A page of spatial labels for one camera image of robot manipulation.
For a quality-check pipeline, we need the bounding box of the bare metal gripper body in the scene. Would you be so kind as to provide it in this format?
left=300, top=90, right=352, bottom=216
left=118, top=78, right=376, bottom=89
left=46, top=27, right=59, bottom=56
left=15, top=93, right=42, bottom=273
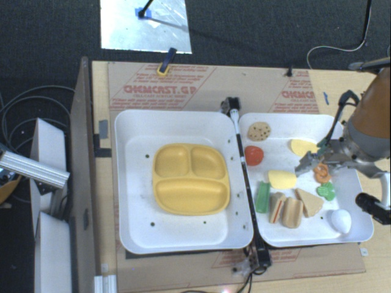
left=317, top=138, right=383, bottom=177

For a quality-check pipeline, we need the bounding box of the orange pretzel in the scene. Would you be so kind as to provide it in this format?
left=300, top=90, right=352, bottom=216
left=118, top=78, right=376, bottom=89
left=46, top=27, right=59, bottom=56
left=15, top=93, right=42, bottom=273
left=313, top=162, right=332, bottom=184

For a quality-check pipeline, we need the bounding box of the flat yellow slice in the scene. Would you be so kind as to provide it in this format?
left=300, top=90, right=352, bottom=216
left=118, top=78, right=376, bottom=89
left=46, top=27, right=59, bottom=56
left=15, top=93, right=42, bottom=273
left=290, top=139, right=320, bottom=158

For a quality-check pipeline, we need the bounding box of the green broccoli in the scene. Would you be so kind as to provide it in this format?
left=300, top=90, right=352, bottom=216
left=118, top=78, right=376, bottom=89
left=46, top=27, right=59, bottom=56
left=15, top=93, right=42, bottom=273
left=316, top=181, right=337, bottom=202

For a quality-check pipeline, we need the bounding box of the yellow lemon wedge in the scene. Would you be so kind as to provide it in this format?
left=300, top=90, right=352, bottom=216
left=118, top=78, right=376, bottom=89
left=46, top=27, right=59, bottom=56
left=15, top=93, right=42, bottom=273
left=268, top=169, right=298, bottom=190

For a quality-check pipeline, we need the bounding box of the tan triangular bread slice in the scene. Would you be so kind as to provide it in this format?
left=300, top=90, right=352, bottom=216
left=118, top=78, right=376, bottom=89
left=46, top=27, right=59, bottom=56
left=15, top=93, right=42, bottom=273
left=294, top=187, right=325, bottom=219

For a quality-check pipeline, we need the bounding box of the tan bread bun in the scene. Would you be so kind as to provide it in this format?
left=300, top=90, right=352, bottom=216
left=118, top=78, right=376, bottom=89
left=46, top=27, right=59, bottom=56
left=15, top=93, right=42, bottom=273
left=281, top=197, right=304, bottom=230

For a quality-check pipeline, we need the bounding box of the white egg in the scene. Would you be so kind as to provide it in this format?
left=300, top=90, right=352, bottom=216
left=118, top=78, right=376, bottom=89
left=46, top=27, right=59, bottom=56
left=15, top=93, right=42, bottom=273
left=331, top=209, right=353, bottom=235

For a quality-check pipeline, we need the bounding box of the red tomato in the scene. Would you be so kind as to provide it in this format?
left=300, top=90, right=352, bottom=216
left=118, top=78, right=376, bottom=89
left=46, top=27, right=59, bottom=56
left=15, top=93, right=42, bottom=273
left=244, top=145, right=265, bottom=167

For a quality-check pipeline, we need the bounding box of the tan sandwich with red filling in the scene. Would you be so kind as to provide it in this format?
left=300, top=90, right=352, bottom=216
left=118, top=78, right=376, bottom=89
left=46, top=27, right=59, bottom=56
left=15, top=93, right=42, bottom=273
left=268, top=191, right=287, bottom=225

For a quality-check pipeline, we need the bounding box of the brown chocolate chip biscuit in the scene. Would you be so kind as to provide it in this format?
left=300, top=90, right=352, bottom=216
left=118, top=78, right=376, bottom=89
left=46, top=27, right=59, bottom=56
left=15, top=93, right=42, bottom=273
left=247, top=121, right=272, bottom=142

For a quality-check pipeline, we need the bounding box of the thin black and white rod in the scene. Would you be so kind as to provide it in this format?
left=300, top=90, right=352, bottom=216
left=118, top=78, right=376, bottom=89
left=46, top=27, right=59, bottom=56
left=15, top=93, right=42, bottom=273
left=230, top=108, right=264, bottom=250

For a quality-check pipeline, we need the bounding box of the white plastic tray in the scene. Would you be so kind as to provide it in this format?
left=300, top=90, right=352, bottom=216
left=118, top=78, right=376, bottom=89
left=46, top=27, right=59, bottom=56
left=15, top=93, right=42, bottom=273
left=238, top=112, right=375, bottom=248
left=114, top=109, right=255, bottom=255

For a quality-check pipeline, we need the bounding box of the yellow divided plate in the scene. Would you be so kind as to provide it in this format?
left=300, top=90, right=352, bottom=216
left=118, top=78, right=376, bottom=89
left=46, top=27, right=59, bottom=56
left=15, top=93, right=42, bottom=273
left=152, top=143, right=231, bottom=216

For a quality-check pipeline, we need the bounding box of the brown cardboard board red print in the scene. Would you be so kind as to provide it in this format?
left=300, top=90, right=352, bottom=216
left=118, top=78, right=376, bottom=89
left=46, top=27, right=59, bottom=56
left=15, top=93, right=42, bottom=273
left=107, top=62, right=367, bottom=287

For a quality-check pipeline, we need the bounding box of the black cylinder on white bracket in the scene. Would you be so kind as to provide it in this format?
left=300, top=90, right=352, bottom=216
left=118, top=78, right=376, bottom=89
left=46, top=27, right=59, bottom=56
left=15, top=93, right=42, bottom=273
left=354, top=171, right=391, bottom=225

